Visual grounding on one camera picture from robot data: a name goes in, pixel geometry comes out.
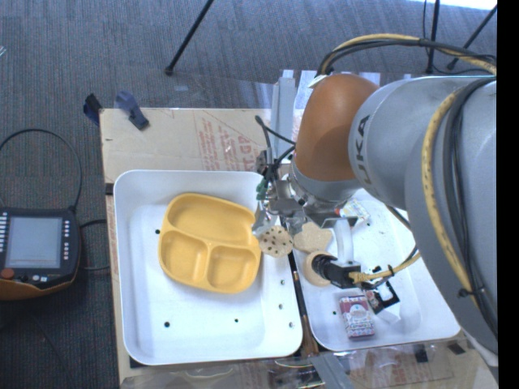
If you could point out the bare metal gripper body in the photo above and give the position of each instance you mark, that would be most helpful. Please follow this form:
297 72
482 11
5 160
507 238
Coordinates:
286 201

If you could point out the beige chocolate chip biscuit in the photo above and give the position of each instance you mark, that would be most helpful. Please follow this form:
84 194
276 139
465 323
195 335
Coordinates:
277 243

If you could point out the beige round biscuit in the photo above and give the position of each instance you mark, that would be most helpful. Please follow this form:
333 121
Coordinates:
313 276

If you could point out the yellow divided plate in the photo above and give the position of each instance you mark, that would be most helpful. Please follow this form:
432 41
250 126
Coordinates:
208 241

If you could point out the red and white carton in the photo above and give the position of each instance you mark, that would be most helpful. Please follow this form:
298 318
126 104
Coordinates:
357 316

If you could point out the black cylinder on white bracket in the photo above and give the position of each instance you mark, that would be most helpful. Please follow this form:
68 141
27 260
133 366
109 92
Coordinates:
338 272

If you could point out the white plastic tray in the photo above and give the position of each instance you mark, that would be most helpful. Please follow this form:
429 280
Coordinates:
194 322
417 290

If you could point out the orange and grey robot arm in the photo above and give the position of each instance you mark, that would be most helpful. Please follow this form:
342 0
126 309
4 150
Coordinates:
389 144

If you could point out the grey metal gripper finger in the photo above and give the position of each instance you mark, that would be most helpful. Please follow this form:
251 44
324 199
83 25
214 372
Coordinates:
260 222
295 223

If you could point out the white colourful packet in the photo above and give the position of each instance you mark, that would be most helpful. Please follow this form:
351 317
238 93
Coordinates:
359 210

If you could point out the thin rod between trays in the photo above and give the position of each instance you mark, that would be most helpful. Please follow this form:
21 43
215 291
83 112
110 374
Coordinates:
305 322

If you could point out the black angular object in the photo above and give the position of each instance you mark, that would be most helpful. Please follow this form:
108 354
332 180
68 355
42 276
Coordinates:
383 298

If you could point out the brown cardboard board red print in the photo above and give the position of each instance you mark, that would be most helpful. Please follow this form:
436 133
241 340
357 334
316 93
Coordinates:
162 144

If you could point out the beige bread slice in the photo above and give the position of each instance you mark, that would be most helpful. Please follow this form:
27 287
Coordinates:
312 238

